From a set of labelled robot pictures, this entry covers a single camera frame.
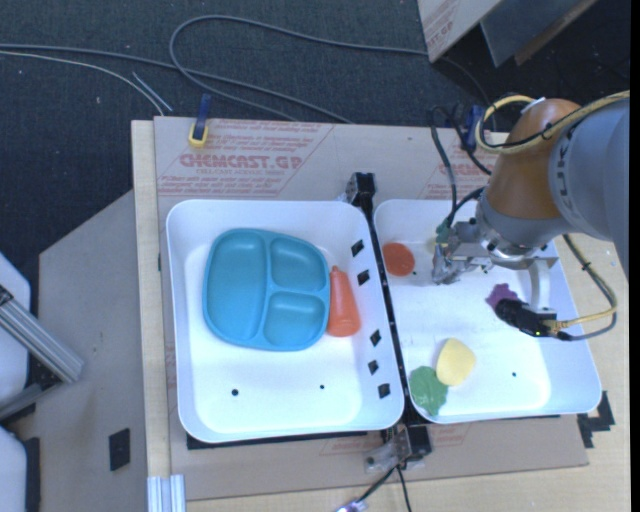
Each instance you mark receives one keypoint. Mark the orange carrot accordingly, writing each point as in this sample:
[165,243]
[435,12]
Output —
[342,310]

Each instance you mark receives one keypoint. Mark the white plastic tray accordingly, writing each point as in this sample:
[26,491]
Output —
[280,390]
[500,360]

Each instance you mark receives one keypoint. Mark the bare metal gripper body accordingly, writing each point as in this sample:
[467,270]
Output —
[470,245]

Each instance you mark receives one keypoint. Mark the purple grapes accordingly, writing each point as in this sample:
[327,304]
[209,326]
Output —
[500,292]

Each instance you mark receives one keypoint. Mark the blue divided plate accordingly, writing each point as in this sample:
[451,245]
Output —
[250,290]

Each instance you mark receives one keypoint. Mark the black cylinder on white bracket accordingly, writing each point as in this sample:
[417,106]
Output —
[520,315]

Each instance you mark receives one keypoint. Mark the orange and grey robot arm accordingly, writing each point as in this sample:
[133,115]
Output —
[590,165]

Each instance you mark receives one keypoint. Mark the brown cardboard board red print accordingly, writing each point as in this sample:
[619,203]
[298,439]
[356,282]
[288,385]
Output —
[300,165]

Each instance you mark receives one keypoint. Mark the orange round toy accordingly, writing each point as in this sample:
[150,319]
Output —
[398,259]

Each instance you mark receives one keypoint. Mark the thin black and white rod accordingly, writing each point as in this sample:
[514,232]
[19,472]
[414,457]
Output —
[387,300]

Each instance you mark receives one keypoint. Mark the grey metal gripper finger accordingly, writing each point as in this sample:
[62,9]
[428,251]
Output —
[438,270]
[454,272]

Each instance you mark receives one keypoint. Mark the yellow rounded toy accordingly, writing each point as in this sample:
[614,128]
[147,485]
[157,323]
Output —
[455,362]

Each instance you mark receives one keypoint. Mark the green leafy toy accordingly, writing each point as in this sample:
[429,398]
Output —
[427,390]

